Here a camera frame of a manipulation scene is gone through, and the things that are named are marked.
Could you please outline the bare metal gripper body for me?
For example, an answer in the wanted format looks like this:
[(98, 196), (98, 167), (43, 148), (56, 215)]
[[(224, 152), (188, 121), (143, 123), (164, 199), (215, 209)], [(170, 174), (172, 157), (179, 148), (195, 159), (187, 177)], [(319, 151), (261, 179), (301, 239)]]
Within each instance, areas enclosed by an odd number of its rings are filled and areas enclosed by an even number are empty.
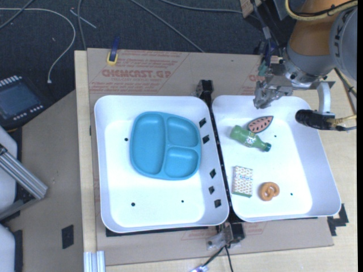
[(302, 71), (293, 63), (262, 63), (258, 74), (264, 79), (256, 82), (256, 98), (280, 98), (292, 95), (294, 90), (309, 89), (318, 80), (317, 75)]

